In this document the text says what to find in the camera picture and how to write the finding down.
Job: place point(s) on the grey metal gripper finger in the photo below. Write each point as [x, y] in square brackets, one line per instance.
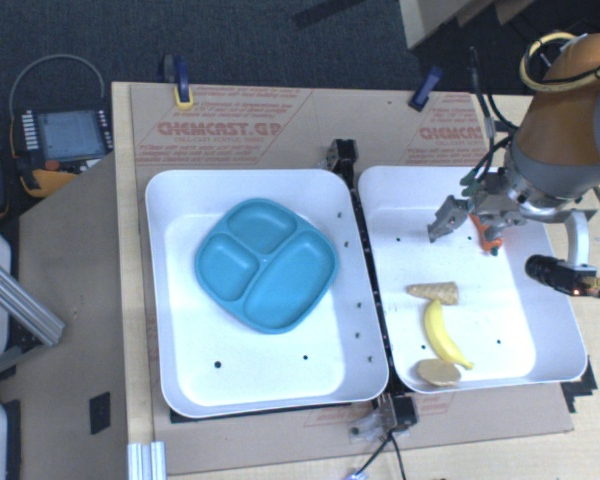
[447, 218]
[494, 233]

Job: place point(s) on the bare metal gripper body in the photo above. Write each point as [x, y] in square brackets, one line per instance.
[500, 200]

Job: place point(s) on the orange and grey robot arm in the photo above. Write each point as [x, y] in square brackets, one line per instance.
[565, 118]

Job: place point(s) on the white plastic tray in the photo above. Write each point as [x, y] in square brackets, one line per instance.
[260, 368]
[500, 318]

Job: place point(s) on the thin black rod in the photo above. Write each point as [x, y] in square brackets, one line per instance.
[375, 288]

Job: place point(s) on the yellow banana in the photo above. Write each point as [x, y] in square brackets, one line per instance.
[437, 330]

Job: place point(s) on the tan round biscuit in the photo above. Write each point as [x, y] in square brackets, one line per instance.
[437, 372]

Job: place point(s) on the blue divided plate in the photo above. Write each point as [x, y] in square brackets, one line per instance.
[267, 265]

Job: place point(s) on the brown cardboard board red print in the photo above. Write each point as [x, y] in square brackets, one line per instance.
[280, 133]

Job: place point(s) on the black cylinder on white bracket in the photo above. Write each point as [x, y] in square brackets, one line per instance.
[550, 270]

